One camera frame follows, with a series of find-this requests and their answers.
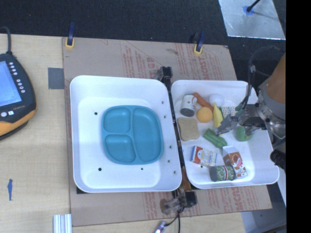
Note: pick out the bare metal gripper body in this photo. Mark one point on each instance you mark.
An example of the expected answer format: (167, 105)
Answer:
(252, 115)

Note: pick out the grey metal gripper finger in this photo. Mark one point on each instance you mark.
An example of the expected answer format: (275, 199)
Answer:
(227, 125)
(251, 130)

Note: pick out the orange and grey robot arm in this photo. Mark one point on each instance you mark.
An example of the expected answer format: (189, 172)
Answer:
(277, 86)

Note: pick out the green rounded toy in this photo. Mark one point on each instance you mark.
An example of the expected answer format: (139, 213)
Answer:
(241, 135)

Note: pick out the yellow squeeze bottle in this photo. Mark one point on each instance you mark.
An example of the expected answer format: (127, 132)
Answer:
(217, 116)

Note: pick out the white patterned packet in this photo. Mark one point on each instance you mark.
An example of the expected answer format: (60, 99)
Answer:
(228, 110)

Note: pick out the green toy vegetable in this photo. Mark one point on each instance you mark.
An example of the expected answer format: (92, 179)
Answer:
(215, 138)

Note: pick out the orange ball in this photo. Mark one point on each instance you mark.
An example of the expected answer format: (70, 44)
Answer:
(204, 115)

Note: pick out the white ball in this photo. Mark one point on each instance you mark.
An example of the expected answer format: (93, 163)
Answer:
(216, 99)

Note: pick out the white plastic tray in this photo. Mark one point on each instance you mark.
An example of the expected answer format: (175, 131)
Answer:
(87, 142)
(257, 159)

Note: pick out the orange carrot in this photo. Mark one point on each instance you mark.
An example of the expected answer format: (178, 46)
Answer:
(202, 101)

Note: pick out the orange and white milk carton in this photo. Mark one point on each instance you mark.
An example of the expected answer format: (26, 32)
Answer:
(234, 160)

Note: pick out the white orange yellow carton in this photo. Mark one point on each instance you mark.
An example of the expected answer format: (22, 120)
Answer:
(204, 156)

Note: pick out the brown bread slice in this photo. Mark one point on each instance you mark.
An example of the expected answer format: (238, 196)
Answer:
(188, 128)

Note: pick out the white and orange can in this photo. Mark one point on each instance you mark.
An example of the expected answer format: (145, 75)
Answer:
(188, 104)

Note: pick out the green and red can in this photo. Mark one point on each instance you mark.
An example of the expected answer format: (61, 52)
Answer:
(222, 173)

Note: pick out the thin black rod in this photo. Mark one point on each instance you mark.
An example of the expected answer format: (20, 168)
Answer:
(179, 147)

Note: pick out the blue divided plate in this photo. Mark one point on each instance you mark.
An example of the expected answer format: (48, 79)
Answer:
(145, 135)

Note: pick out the brown cardboard board red print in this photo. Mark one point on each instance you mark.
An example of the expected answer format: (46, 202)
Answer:
(102, 57)

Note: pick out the black cylinder on white bracket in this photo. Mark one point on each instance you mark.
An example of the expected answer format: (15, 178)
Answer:
(278, 158)

